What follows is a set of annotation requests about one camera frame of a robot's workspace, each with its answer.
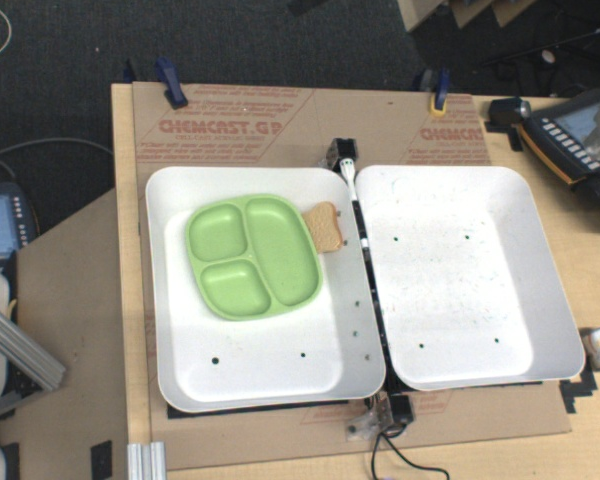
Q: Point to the tan bread slice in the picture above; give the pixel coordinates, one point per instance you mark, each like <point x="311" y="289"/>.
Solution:
<point x="326" y="228"/>

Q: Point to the green divided plate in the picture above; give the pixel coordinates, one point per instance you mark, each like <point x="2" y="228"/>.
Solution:
<point x="260" y="258"/>

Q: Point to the thin black and white rod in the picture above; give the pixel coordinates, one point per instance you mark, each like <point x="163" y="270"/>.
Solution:
<point x="365" y="243"/>

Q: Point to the brown cardboard board red print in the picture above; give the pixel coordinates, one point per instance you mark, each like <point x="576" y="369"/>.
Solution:
<point x="300" y="118"/>

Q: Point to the white plastic tray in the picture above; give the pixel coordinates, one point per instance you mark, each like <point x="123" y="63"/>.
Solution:
<point x="260" y="363"/>
<point x="460" y="288"/>

